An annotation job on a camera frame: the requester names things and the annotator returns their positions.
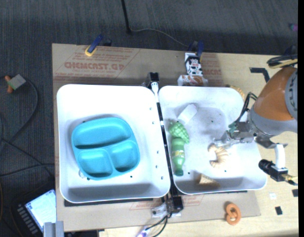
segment white plastic cup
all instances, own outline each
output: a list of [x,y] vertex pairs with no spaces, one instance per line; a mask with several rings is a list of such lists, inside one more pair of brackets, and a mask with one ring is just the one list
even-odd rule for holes
[[185,109],[178,115],[177,119],[183,125],[187,124],[193,116],[197,113],[197,106],[195,104],[189,104]]

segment orange ring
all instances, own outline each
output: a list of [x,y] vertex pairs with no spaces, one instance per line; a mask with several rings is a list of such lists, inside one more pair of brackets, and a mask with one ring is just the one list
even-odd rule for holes
[[230,203],[227,205],[226,207],[226,221],[234,226],[237,223],[239,223],[240,219],[241,219],[241,211],[240,208],[237,207],[237,205],[235,205],[234,203]]

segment gray carpet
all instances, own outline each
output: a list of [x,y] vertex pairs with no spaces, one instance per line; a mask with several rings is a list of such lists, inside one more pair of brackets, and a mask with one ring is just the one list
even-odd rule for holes
[[[112,46],[187,50],[203,40],[205,51],[281,55],[298,49],[298,0],[124,0],[132,30],[128,34],[121,0],[0,0],[0,76],[21,74],[26,84],[7,94],[0,79],[0,175],[4,215],[0,237],[17,236],[8,206],[13,199],[47,180],[44,168],[17,170],[54,162],[52,43],[91,44],[102,33]],[[47,167],[52,173],[54,168]]]

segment blue clamp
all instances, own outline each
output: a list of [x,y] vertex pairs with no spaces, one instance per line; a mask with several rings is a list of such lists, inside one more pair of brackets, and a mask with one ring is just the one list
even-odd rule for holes
[[87,56],[92,56],[96,51],[96,47],[102,41],[102,39],[103,39],[103,36],[101,34],[99,34],[97,36],[97,38],[93,41],[93,43],[86,48],[85,54]]
[[204,50],[204,41],[203,40],[199,40],[199,41],[194,41],[193,43],[191,43],[188,47],[188,51],[192,51],[195,52],[196,50],[196,55],[201,58],[202,52]]

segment green toy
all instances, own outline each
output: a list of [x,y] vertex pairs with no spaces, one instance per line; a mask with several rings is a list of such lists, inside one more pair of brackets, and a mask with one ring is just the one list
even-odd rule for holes
[[170,123],[168,131],[172,135],[171,147],[175,175],[183,176],[183,165],[185,162],[184,145],[190,142],[190,137],[186,128],[180,122]]
[[169,133],[173,137],[181,138],[184,140],[186,144],[190,142],[190,137],[187,133],[186,128],[180,122],[170,123],[170,127],[168,128]]

